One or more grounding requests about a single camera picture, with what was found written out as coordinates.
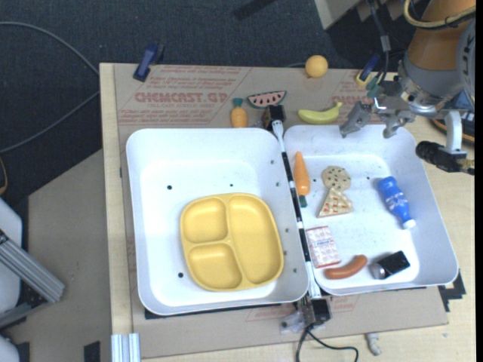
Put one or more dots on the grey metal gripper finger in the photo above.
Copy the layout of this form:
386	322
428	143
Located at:
394	123
354	121

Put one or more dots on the orange-brown sausage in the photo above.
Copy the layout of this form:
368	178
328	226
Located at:
345	268

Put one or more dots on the blue bottle white cap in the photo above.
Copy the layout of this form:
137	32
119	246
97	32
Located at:
394	200

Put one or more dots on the brown cardboard board red print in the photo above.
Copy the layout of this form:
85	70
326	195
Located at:
181	100

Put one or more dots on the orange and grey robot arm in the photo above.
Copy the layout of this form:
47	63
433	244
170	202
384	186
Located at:
434	40

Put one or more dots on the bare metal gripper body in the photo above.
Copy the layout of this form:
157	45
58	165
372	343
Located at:
402	102

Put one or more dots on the yellow-orange ball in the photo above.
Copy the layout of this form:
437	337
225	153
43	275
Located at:
316	66

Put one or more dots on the pizza slice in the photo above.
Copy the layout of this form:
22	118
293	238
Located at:
335	204

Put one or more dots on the black can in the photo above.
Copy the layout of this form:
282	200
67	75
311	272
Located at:
390	264

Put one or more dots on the black and white thin rod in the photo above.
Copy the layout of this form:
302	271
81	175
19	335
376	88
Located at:
298	209

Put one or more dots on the yellow divided plate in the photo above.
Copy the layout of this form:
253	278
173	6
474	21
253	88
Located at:
231	241

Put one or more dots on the white and red packet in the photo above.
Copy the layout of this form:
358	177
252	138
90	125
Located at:
322	246

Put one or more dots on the short orange carrot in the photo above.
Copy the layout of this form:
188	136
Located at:
239	114

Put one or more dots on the round chip biscuit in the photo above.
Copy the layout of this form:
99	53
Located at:
336	176

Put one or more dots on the watermelon slice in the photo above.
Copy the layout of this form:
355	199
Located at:
266	98

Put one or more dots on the white plastic tray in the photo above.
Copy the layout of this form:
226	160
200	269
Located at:
370	236
166	164

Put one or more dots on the yellow banana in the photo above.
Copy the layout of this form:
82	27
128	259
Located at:
319	114

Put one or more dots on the black cylinder on white bracket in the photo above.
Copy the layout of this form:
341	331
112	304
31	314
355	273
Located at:
445	149

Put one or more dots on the long orange carrot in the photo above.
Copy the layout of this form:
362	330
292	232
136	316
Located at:
301	175

